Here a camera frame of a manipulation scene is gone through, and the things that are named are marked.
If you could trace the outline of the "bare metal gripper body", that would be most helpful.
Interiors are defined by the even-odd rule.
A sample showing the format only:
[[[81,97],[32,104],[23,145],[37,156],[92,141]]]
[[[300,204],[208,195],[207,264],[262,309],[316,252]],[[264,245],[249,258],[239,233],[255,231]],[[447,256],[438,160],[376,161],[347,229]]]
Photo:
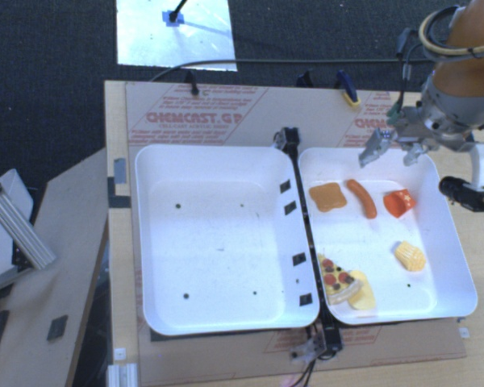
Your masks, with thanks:
[[[392,139],[404,149],[420,146],[424,151],[445,147],[467,152],[474,145],[472,129],[450,119],[436,106],[405,106],[388,113]]]

